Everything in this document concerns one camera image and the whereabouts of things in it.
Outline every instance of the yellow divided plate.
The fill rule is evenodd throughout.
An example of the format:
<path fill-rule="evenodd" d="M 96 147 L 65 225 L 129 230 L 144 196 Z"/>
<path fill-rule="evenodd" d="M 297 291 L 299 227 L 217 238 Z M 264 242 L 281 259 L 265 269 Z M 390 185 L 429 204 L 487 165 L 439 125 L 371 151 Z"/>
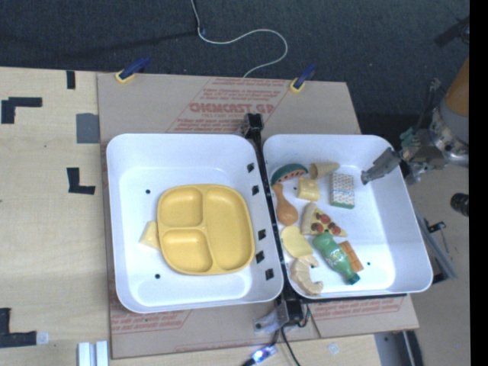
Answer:
<path fill-rule="evenodd" d="M 158 202 L 162 254 L 184 274 L 227 274 L 246 267 L 255 253 L 246 202 L 223 185 L 184 185 Z"/>

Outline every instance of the gray carpet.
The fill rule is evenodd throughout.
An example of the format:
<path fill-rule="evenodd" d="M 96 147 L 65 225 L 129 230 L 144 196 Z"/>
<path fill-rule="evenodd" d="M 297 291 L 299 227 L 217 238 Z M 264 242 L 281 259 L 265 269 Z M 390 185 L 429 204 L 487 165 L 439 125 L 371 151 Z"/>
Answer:
<path fill-rule="evenodd" d="M 395 146 L 415 123 L 429 81 L 447 88 L 469 54 L 470 0 L 195 0 L 206 37 L 270 28 L 278 64 L 251 74 L 347 82 L 363 133 Z M 229 46 L 197 37 L 190 0 L 0 0 L 0 66 L 242 76 L 277 59 L 272 34 Z"/>

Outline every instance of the white plastic tray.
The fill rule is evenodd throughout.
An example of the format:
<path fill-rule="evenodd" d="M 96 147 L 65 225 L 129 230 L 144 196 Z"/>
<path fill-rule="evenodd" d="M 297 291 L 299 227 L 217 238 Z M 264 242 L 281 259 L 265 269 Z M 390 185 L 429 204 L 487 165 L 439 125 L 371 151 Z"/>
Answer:
<path fill-rule="evenodd" d="M 123 134 L 107 147 L 115 282 L 121 303 L 137 313 L 272 300 L 283 275 L 255 150 L 224 134 Z M 140 243 L 156 220 L 160 195 L 188 184 L 217 184 L 245 199 L 255 237 L 250 265 L 231 274 L 187 275 Z"/>
<path fill-rule="evenodd" d="M 283 165 L 300 163 L 307 168 L 314 162 L 333 161 L 337 172 L 352 175 L 355 183 L 355 207 L 345 209 L 329 204 L 329 178 L 319 179 L 318 208 L 326 212 L 348 236 L 336 242 L 349 241 L 364 266 L 361 280 L 346 284 L 314 249 L 320 266 L 313 268 L 313 281 L 322 281 L 323 292 L 316 296 L 304 293 L 293 281 L 295 291 L 310 299 L 366 297 L 420 292 L 432 282 L 432 266 L 425 250 L 412 203 L 400 168 L 383 178 L 361 182 L 361 171 L 390 144 L 377 136 L 362 135 L 277 135 L 265 141 L 264 156 L 268 179 Z M 297 179 L 283 183 L 284 196 L 301 217 L 309 201 L 297 197 Z M 312 241 L 314 236 L 307 236 Z M 284 250 L 287 266 L 294 260 Z"/>

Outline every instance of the green bottle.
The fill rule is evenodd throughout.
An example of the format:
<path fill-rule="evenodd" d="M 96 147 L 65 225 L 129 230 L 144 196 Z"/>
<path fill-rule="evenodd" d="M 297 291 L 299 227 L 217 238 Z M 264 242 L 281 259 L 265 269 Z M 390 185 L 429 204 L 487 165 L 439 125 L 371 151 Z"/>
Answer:
<path fill-rule="evenodd" d="M 328 230 L 318 235 L 313 240 L 313 245 L 319 250 L 332 270 L 342 274 L 349 284 L 355 284 L 359 281 L 359 275 L 352 270 L 348 255 L 334 241 Z"/>

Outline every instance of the black tape marking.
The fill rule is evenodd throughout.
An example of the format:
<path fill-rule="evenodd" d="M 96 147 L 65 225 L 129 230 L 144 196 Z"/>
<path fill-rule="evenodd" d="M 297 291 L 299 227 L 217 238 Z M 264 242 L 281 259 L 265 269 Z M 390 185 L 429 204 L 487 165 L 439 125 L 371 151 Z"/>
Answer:
<path fill-rule="evenodd" d="M 95 193 L 95 186 L 80 186 L 79 185 L 79 168 L 67 168 L 69 189 L 68 192 L 75 194 L 89 194 Z"/>
<path fill-rule="evenodd" d="M 76 142 L 100 142 L 100 125 L 98 124 L 98 115 L 90 113 L 76 115 Z"/>
<path fill-rule="evenodd" d="M 2 124 L 13 124 L 15 122 L 16 107 L 42 107 L 42 98 L 8 98 L 2 101 Z"/>
<path fill-rule="evenodd" d="M 76 75 L 74 70 L 66 71 L 66 87 L 68 89 L 76 89 Z"/>
<path fill-rule="evenodd" d="M 10 308 L 0 308 L 0 348 L 37 344 L 37 332 L 10 332 Z"/>

